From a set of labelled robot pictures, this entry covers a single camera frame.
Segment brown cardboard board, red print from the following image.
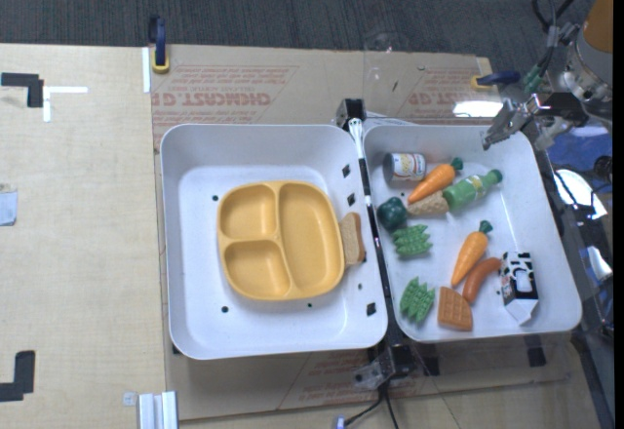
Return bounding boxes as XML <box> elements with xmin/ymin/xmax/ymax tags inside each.
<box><xmin>148</xmin><ymin>43</ymin><xmax>589</xmax><ymax>422</ymax></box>

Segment thin black and white rod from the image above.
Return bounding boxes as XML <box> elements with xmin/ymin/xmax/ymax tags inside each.
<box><xmin>347</xmin><ymin>117</ymin><xmax>397</xmax><ymax>346</ymax></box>

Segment white plastic tray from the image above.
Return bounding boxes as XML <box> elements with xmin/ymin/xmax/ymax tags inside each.
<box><xmin>159</xmin><ymin>123</ymin><xmax>390</xmax><ymax>362</ymax></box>
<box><xmin>362</xmin><ymin>123</ymin><xmax>584</xmax><ymax>345</ymax></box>

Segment green pea pods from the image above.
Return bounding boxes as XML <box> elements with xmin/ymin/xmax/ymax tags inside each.
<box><xmin>391</xmin><ymin>223</ymin><xmax>434</xmax><ymax>258</ymax></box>
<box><xmin>399</xmin><ymin>275</ymin><xmax>437</xmax><ymax>323</ymax></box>

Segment orange waffle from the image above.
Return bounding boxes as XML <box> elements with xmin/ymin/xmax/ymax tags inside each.
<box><xmin>436</xmin><ymin>285</ymin><xmax>475</xmax><ymax>332</ymax></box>

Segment black block with thin wires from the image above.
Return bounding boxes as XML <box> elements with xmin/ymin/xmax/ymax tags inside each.
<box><xmin>334</xmin><ymin>97</ymin><xmax>368</xmax><ymax>129</ymax></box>
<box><xmin>352</xmin><ymin>342</ymin><xmax>418</xmax><ymax>390</ymax></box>

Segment yellow divided plate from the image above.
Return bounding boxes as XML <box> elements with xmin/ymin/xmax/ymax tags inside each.
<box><xmin>215</xmin><ymin>179</ymin><xmax>347</xmax><ymax>303</ymax></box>

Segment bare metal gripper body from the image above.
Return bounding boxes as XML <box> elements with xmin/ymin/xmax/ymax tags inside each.
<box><xmin>537</xmin><ymin>68</ymin><xmax>614</xmax><ymax>127</ymax></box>

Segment orange sausage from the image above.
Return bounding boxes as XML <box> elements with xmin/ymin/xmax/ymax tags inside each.
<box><xmin>461</xmin><ymin>256</ymin><xmax>503</xmax><ymax>305</ymax></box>

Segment green bottle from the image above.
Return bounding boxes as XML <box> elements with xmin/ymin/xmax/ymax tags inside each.
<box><xmin>442</xmin><ymin>168</ymin><xmax>504</xmax><ymax>215</ymax></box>

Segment orange carrot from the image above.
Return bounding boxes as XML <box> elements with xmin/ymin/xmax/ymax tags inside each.
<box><xmin>407</xmin><ymin>156</ymin><xmax>465</xmax><ymax>206</ymax></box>
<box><xmin>449</xmin><ymin>219</ymin><xmax>494</xmax><ymax>289</ymax></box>

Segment dark green broccoli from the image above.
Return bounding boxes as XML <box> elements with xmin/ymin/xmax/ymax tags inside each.
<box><xmin>375</xmin><ymin>196</ymin><xmax>410</xmax><ymax>232</ymax></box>

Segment black and white milk carton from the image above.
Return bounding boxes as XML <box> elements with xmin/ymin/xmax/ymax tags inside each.
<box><xmin>497</xmin><ymin>250</ymin><xmax>541</xmax><ymax>327</ymax></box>

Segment small white and yellow can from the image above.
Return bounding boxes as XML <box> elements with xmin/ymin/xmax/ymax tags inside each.
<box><xmin>382</xmin><ymin>151</ymin><xmax>428</xmax><ymax>185</ymax></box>

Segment brown bread slice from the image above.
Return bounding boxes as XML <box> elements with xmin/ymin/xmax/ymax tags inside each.
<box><xmin>337</xmin><ymin>212</ymin><xmax>368</xmax><ymax>268</ymax></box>

